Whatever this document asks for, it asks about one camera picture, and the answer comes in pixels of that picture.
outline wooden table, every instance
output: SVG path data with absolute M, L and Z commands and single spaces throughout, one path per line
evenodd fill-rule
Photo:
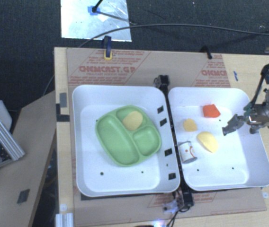
M 55 49 L 55 81 L 56 81 L 56 103 L 59 104 L 60 94 L 68 88 L 67 79 L 67 48 Z M 227 71 L 231 87 L 236 87 L 249 96 L 254 96 L 260 79 L 260 72 L 264 65 L 269 63 L 269 56 L 263 55 L 234 55 L 223 54 L 224 65 Z M 262 102 L 264 93 L 258 99 Z M 69 114 L 67 105 L 61 108 L 61 114 Z M 57 143 L 58 143 L 58 179 L 59 179 L 59 203 L 60 213 L 73 213 L 73 189 L 72 189 L 72 163 L 69 122 L 57 122 Z M 269 157 L 269 129 L 261 129 L 261 136 Z M 268 198 L 265 199 L 267 211 L 249 212 L 241 214 L 228 214 L 217 216 L 206 216 L 197 218 L 179 218 L 175 226 L 269 226 L 269 186 L 263 189 Z M 150 222 L 114 224 L 116 227 L 134 227 L 137 225 L 148 225 Z

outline yellow potato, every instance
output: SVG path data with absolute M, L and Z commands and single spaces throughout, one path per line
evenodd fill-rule
M 183 127 L 186 131 L 192 132 L 197 130 L 197 125 L 193 119 L 187 119 L 183 123 Z
M 211 133 L 207 131 L 201 132 L 197 135 L 197 138 L 210 152 L 215 153 L 218 150 L 219 143 Z
M 143 122 L 143 115 L 138 111 L 130 112 L 123 120 L 122 124 L 129 131 L 135 131 Z

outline white can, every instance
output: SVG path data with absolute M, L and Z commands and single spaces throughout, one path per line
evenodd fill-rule
M 186 141 L 179 144 L 179 153 L 183 163 L 190 163 L 197 159 L 195 150 L 190 141 Z

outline divided green plate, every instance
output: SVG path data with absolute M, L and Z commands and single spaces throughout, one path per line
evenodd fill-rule
M 140 112 L 143 122 L 138 129 L 129 131 L 122 120 L 132 111 Z M 133 105 L 120 107 L 99 118 L 96 134 L 104 150 L 119 166 L 136 165 L 161 147 L 157 128 L 142 109 Z

